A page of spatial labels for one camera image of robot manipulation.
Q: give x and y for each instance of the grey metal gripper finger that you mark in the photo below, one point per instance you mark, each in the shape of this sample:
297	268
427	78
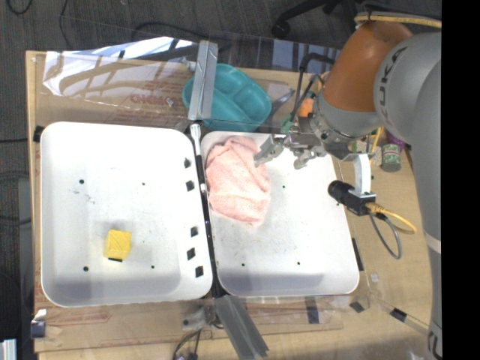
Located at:
304	158
270	146

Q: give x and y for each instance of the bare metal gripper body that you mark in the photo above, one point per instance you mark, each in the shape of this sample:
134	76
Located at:
318	141

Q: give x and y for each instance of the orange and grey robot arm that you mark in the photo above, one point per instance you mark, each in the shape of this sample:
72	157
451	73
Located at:
408	88

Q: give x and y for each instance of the orange round toy fruit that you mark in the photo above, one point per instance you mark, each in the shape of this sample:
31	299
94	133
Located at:
306	108

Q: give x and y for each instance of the pink towel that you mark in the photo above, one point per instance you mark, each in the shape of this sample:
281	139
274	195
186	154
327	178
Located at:
236	186

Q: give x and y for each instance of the teal divided plate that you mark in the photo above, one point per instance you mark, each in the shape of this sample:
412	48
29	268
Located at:
240	99

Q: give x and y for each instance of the white plastic tray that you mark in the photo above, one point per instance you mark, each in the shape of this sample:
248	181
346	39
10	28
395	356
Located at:
300	231
112	208

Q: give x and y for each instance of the green small can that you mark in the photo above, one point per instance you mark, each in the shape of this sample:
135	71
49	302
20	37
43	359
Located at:
392	159

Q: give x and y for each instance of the yellow cube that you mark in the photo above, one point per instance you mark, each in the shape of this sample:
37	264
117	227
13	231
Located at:
117	244

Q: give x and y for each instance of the black cylinder on white bracket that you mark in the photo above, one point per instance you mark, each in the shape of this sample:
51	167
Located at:
348	195

